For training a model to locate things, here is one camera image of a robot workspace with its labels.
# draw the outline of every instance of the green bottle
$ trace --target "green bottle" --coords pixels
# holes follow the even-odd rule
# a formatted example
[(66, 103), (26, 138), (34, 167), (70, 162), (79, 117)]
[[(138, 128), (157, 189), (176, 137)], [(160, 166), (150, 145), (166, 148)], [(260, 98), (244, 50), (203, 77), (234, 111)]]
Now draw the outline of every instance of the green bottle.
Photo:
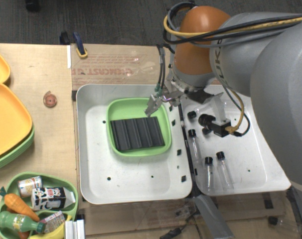
[(45, 230), (45, 226), (45, 223), (35, 222), (26, 215), (14, 214), (8, 211), (0, 213), (0, 228), (8, 228), (17, 232), (34, 230), (42, 233)]

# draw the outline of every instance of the green compartment tray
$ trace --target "green compartment tray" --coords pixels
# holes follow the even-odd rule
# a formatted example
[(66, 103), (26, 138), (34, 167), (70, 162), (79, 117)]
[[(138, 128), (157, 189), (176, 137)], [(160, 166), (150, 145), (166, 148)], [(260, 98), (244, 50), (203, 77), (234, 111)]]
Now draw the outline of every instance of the green compartment tray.
[[(78, 209), (78, 191), (75, 186), (73, 186), (70, 182), (60, 179), (55, 176), (42, 174), (42, 173), (34, 173), (34, 172), (23, 172), (20, 174), (17, 174), (12, 180), (7, 184), (5, 187), (7, 193), (15, 193), (19, 195), (18, 185), (17, 182), (23, 179), (28, 179), (35, 176), (41, 176), (43, 187), (65, 187), (69, 191), (73, 192), (75, 195), (76, 202), (64, 209), (61, 209), (62, 213), (64, 214), (65, 218), (67, 218), (68, 215), (72, 216), (72, 220), (75, 220), (77, 209)], [(30, 197), (25, 197), (23, 200), (31, 206)], [(7, 206), (5, 205), (3, 198), (0, 202), (0, 212), (5, 211)], [(40, 217), (40, 219), (44, 219), (48, 217), (49, 215), (56, 213), (57, 210), (42, 210), (42, 211), (36, 211), (36, 214)], [(19, 239), (18, 233), (7, 228), (0, 228), (0, 236), (3, 239)]]
[(34, 136), (35, 128), (34, 125), (32, 125), (30, 133), (24, 140), (22, 140), (21, 143), (19, 143), (13, 149), (9, 150), (7, 153), (4, 153), (2, 156), (0, 156), (0, 169), (23, 154), (31, 146)]
[(151, 117), (157, 117), (160, 131), (164, 140), (163, 146), (142, 148), (142, 149), (130, 149), (119, 151), (116, 148), (115, 140), (112, 133), (111, 121), (113, 120), (126, 120), (146, 118), (144, 110), (147, 108), (148, 98), (123, 98), (112, 101), (107, 108), (107, 132), (109, 142), (113, 151), (122, 156), (152, 156), (159, 155), (166, 152), (172, 142), (172, 136), (170, 131), (169, 119), (166, 110), (163, 106), (151, 115)]

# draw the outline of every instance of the table top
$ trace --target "table top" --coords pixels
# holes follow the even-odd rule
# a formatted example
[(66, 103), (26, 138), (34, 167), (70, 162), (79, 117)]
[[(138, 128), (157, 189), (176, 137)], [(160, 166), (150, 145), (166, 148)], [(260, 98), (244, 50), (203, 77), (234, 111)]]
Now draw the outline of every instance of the table top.
[[(72, 90), (77, 90), (87, 83), (134, 84), (139, 80), (139, 84), (153, 84), (157, 80), (158, 53), (155, 47), (90, 44), (86, 45), (86, 48), (88, 53), (94, 56), (81, 60), (75, 57), (73, 46), (71, 46), (73, 66), (68, 68), (68, 46), (0, 43), (0, 54), (11, 68), (10, 80), (6, 84), (26, 106), (35, 127), (34, 142), (31, 147), (15, 161), (0, 169), (0, 188), (6, 186), (18, 173), (30, 171), (68, 180), (78, 188), (81, 194), (76, 106), (71, 98)], [(57, 97), (57, 105), (53, 108), (48, 108), (43, 104), (43, 97), (48, 91)], [(293, 219), (294, 214), (287, 199), (281, 198), (279, 202), (283, 208), (280, 213)], [(224, 205), (225, 210), (229, 209), (225, 201), (221, 203), (223, 204), (220, 206)], [(150, 208), (147, 204), (140, 206)], [(91, 208), (92, 206), (80, 201), (79, 207)], [(234, 218), (228, 217), (228, 220), (233, 220), (228, 222), (228, 225), (231, 230), (234, 230), (237, 238), (246, 238), (247, 235), (250, 235), (250, 238), (261, 238), (261, 235), (286, 238), (273, 230), (268, 231), (265, 217), (242, 221), (235, 221)], [(204, 235), (208, 234), (205, 224), (201, 229)], [(166, 230), (168, 229), (158, 232), (144, 231), (136, 233), (135, 236), (136, 238), (158, 238), (158, 235), (163, 235), (162, 231)], [(197, 234), (196, 229), (186, 229), (188, 230), (190, 231), (185, 236)], [(126, 234), (126, 236), (128, 236), (126, 238), (133, 238), (132, 234)], [(104, 235), (102, 238), (113, 239), (122, 238), (122, 236)]]

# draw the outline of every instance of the wooden table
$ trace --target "wooden table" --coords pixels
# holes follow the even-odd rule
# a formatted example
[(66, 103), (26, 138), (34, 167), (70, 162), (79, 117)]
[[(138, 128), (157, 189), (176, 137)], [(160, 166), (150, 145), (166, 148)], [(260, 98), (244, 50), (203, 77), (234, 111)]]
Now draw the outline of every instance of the wooden table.
[[(71, 55), (74, 54), (74, 46), (71, 46)], [(131, 63), (130, 60), (123, 60), (119, 57), (119, 63), (126, 63), (127, 69), (130, 69), (132, 77), (126, 78), (123, 84), (132, 84), (139, 80), (139, 84), (153, 83), (157, 79), (158, 54), (155, 47), (138, 47), (138, 46), (112, 46), (112, 45), (88, 45), (88, 51), (95, 50), (96, 53), (101, 52), (106, 54), (122, 55), (128, 53), (135, 55), (137, 51), (144, 49), (145, 57), (141, 57), (142, 61), (147, 63), (147, 68), (139, 67), (138, 64)], [(10, 81), (8, 86), (17, 95), (17, 97), (26, 106), (31, 114), (35, 136), (32, 146), (17, 158), (12, 163), (0, 169), (0, 188), (6, 186), (7, 183), (16, 174), (30, 171), (34, 173), (45, 173), (54, 175), (65, 180), (68, 180), (73, 185), (78, 187), (79, 172), (78, 172), (78, 149), (77, 149), (77, 126), (75, 114), (75, 102), (71, 98), (72, 90), (76, 90), (80, 85), (85, 84), (88, 80), (93, 79), (93, 83), (104, 81), (108, 83), (106, 78), (103, 78), (102, 71), (90, 71), (88, 68), (77, 67), (79, 61), (72, 58), (74, 67), (68, 68), (67, 46), (63, 45), (30, 45), (30, 44), (0, 44), (0, 54), (8, 62), (11, 67)], [(146, 70), (150, 75), (145, 77)], [(109, 77), (109, 81), (122, 83), (121, 74)], [(43, 104), (43, 96), (48, 91), (51, 91), (57, 97), (57, 105), (53, 108), (48, 108)], [(291, 219), (294, 218), (292, 207), (289, 201), (285, 198), (285, 192), (279, 192), (274, 195), (278, 200), (277, 213), (285, 214)], [(141, 227), (141, 231), (137, 230), (137, 222), (141, 226), (141, 221), (145, 218), (147, 210), (154, 203), (134, 203), (129, 205), (111, 205), (111, 206), (93, 206), (85, 201), (80, 201), (79, 210), (85, 213), (86, 231), (88, 238), (159, 238), (159, 236), (169, 231), (169, 228), (153, 227), (152, 230), (146, 230), (148, 226)], [(270, 229), (267, 225), (266, 214), (253, 215), (252, 212), (243, 213), (238, 220), (236, 212), (224, 210), (224, 215), (229, 215), (227, 220), (228, 225), (233, 231), (236, 238), (299, 238), (297, 236), (282, 235), (275, 230)], [(102, 228), (103, 235), (92, 235), (95, 230), (96, 220), (99, 220), (98, 226)], [(183, 231), (180, 238), (200, 238), (195, 223), (197, 223), (203, 238), (211, 238), (209, 230), (201, 218), (191, 222)]]

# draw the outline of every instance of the toy carrot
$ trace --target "toy carrot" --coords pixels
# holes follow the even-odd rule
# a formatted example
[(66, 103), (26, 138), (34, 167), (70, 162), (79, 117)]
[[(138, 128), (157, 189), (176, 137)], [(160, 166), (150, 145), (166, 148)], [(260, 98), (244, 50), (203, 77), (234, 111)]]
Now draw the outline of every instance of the toy carrot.
[(36, 222), (40, 221), (38, 215), (29, 207), (28, 204), (25, 203), (23, 199), (21, 199), (20, 196), (14, 193), (7, 193), (4, 187), (0, 189), (0, 195), (3, 196), (5, 205), (13, 211), (18, 214), (29, 216)]
[[(12, 210), (11, 208), (7, 207), (6, 211), (10, 212), (10, 213), (17, 213), (14, 210)], [(26, 231), (26, 232), (18, 232), (19, 238), (20, 239), (27, 239), (30, 236), (30, 231)]]

